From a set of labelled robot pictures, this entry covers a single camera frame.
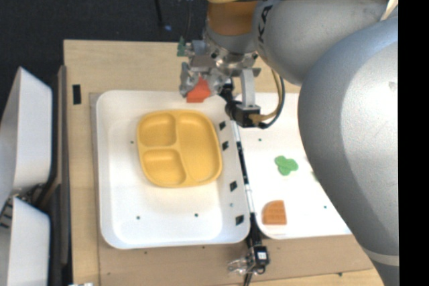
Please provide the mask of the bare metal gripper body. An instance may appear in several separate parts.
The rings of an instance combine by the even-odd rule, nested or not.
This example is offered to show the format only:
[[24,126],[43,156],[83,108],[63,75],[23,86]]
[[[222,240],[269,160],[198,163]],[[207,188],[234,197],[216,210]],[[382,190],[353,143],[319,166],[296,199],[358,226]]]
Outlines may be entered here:
[[210,40],[192,40],[182,44],[182,55],[188,58],[188,70],[192,73],[213,74],[218,72],[227,78],[240,76],[242,70],[251,70],[255,77],[261,68],[255,67],[255,52],[234,53]]

